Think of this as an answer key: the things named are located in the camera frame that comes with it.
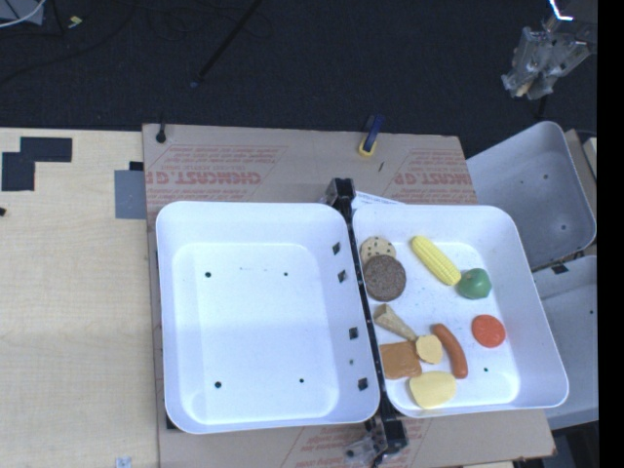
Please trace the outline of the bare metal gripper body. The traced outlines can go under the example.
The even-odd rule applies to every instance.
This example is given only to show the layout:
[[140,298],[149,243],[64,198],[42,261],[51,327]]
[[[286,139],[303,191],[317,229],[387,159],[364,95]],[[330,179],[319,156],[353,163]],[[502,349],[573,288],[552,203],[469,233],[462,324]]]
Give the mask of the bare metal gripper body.
[[598,52],[595,19],[548,19],[541,29],[526,26],[515,52],[515,71],[521,75],[568,75]]

